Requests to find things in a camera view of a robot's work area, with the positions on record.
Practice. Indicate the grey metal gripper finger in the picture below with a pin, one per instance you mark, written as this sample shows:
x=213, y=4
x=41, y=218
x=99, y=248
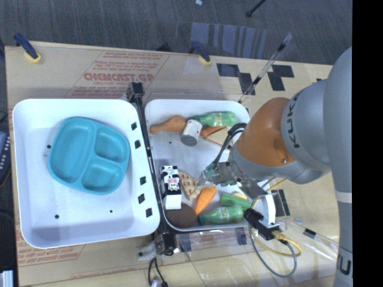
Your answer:
x=204, y=178

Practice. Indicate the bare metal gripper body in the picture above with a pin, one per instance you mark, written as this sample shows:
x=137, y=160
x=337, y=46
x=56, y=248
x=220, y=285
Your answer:
x=223, y=173

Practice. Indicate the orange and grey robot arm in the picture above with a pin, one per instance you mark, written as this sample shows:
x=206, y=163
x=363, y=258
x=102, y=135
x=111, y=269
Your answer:
x=311, y=124

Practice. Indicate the orange carrot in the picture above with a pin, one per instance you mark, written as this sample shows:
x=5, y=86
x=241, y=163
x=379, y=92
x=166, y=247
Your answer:
x=205, y=199

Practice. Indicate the pale yellow round toy food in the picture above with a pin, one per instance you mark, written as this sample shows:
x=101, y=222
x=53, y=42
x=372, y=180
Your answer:
x=239, y=195

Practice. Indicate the dark green toy vegetable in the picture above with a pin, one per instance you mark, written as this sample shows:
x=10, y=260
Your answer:
x=233, y=201

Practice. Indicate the white plastic tray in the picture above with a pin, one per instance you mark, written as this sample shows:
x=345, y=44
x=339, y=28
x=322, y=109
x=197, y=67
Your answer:
x=36, y=190
x=179, y=157

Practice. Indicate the cow print milk carton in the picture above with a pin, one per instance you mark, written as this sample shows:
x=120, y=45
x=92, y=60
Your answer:
x=171, y=187

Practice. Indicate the green bottle with yellow label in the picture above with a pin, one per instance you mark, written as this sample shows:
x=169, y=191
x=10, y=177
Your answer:
x=223, y=214
x=217, y=119

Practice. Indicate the orange pizza slice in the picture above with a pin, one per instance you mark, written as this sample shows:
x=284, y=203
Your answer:
x=214, y=131

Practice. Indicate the brown round biscuit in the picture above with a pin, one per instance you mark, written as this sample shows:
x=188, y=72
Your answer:
x=181, y=216

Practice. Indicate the small white and red can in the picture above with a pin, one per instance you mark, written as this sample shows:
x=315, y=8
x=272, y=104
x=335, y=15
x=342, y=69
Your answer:
x=191, y=131

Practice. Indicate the brown toy chicken drumstick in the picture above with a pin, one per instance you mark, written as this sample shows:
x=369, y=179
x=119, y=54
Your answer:
x=170, y=125

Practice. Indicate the brown cardboard board red print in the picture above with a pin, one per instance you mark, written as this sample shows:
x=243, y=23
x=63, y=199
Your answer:
x=185, y=70

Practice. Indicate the blue divided plate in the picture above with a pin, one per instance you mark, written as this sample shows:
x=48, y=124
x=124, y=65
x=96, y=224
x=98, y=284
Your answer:
x=86, y=154

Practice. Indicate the black cylinder on white bracket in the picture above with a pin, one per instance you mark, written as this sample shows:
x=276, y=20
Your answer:
x=267, y=211

